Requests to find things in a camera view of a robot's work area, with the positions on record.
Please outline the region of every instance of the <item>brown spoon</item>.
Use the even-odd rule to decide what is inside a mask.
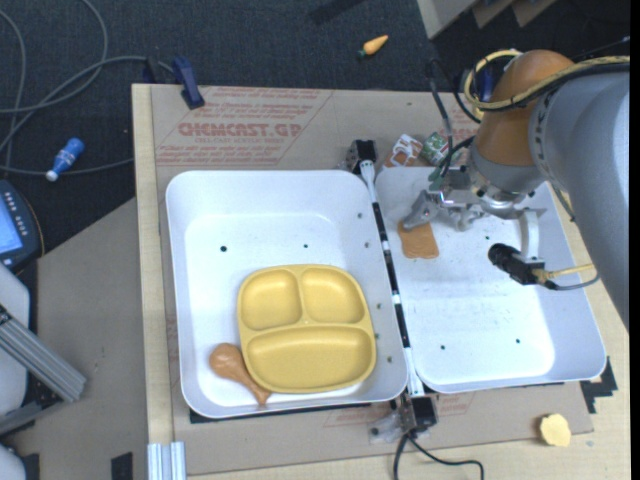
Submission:
[[[220,377],[235,380],[246,386],[260,405],[267,403],[271,391],[263,388],[249,374],[242,358],[242,352],[231,343],[221,343],[209,356],[211,369]]]

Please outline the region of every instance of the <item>blue screen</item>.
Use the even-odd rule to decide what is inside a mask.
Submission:
[[[13,225],[9,210],[0,200],[0,254],[22,247],[18,230]]]

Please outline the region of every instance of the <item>electronic device with screen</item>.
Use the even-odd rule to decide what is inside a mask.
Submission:
[[[0,180],[0,262],[17,272],[42,250],[31,209],[15,187]]]

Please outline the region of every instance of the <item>white tray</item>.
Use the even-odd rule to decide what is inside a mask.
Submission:
[[[606,355],[584,290],[522,286],[489,261],[494,243],[521,250],[517,221],[491,216],[461,232],[439,212],[431,223],[439,256],[404,256],[398,222],[428,187],[432,170],[394,167],[376,179],[420,379],[435,391],[455,393],[597,377]],[[574,266],[548,187],[525,203],[546,209],[539,219],[546,268]],[[577,274],[558,279],[558,284],[577,283]]]
[[[391,400],[407,367],[375,217],[364,183],[339,170],[190,171],[166,191],[182,392],[214,419]],[[208,365],[222,342],[240,345],[236,298],[252,272],[326,264],[360,284],[376,333],[376,366],[340,390],[272,394],[258,406],[242,385]]]

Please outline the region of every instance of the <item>yellow object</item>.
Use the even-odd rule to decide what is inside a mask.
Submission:
[[[328,265],[254,272],[237,307],[242,355],[261,386],[280,393],[331,391],[376,363],[371,316],[358,282]]]
[[[380,50],[380,48],[384,46],[384,44],[387,42],[388,39],[389,39],[389,36],[384,35],[384,36],[376,37],[375,39],[371,39],[371,41],[367,41],[362,46],[362,50],[358,52],[358,55],[360,57],[364,57],[366,55],[373,55],[378,50]]]
[[[552,446],[569,446],[571,442],[569,422],[560,414],[542,418],[540,432],[544,441]]]

